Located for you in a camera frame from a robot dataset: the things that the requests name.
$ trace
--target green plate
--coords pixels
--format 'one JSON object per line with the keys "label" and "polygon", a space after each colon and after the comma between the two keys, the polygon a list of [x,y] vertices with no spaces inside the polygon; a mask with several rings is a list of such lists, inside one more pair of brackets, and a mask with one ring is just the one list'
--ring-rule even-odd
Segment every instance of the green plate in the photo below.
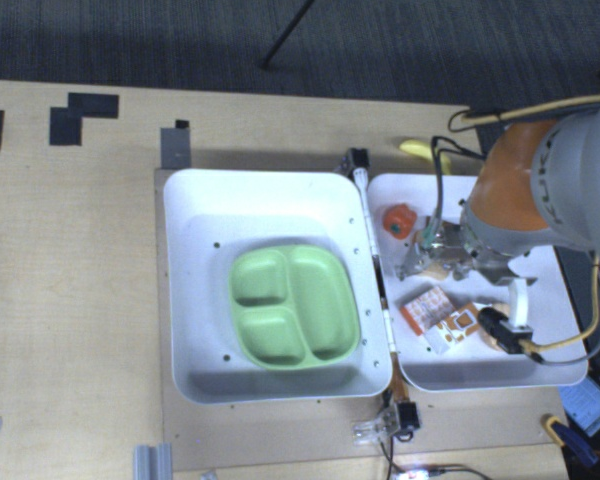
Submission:
{"label": "green plate", "polygon": [[360,340],[349,277],[338,258],[311,245],[257,249],[229,276],[233,324],[244,353],[269,370],[322,366]]}

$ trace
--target snack package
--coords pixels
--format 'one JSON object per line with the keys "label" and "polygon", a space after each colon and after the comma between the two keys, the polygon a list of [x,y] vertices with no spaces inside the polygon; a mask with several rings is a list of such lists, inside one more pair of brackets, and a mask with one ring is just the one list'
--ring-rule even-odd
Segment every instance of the snack package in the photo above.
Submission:
{"label": "snack package", "polygon": [[416,335],[421,336],[454,310],[447,294],[436,286],[402,306],[400,313]]}
{"label": "snack package", "polygon": [[469,303],[431,327],[424,337],[436,354],[442,354],[478,330],[478,308]]}

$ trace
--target green divided plate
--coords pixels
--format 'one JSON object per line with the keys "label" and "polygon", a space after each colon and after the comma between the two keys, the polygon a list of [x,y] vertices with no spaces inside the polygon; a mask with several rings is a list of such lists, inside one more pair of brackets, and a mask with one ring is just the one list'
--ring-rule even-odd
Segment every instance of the green divided plate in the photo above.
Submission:
{"label": "green divided plate", "polygon": [[233,324],[244,353],[269,370],[335,363],[360,340],[349,277],[340,260],[311,245],[267,247],[233,263]]}

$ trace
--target wooden table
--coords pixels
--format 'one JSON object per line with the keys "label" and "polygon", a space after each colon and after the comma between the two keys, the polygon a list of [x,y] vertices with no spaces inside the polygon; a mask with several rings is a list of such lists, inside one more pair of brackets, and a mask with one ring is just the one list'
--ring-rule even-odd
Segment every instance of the wooden table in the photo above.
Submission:
{"label": "wooden table", "polygon": [[[82,147],[50,146],[50,107],[66,107],[69,92],[118,94],[119,117],[84,119]],[[367,147],[372,173],[430,172],[397,144],[445,133],[457,108],[0,82],[0,110],[0,479],[115,480],[132,477],[134,446],[164,438],[154,212],[160,129],[188,120],[200,167],[332,170],[347,148]],[[458,137],[477,148],[472,133]],[[456,162],[454,172],[475,169]],[[412,393],[426,448],[398,448],[400,464],[464,463],[494,479],[567,478],[540,426],[545,413],[563,416],[556,389]],[[329,401],[325,417],[345,405]],[[460,420],[464,428],[445,425]],[[217,474],[384,478],[378,450],[359,455],[238,461]]]}

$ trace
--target table surface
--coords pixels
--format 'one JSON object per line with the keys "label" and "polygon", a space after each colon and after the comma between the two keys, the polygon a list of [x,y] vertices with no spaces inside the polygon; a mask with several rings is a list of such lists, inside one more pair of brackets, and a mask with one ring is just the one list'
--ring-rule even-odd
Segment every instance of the table surface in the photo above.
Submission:
{"label": "table surface", "polygon": [[[118,94],[119,118],[85,118],[81,147],[49,146],[50,107],[66,107],[69,92]],[[132,477],[134,446],[163,440],[160,129],[188,120],[198,167],[332,170],[349,147],[366,147],[372,174],[430,172],[397,145],[444,134],[458,107],[0,82],[0,110],[0,479],[123,479]],[[456,138],[478,147],[472,132]],[[454,162],[458,174],[476,169]],[[463,463],[494,479],[567,478],[540,425],[546,413],[563,417],[555,388],[412,393],[427,423],[421,445],[399,447],[397,462]],[[324,406],[326,422],[347,414],[345,401]],[[296,405],[294,417],[303,410]],[[299,436],[298,448],[309,441]],[[386,474],[375,449],[251,466],[240,466],[238,450],[226,453],[236,467],[219,469],[220,480]]]}

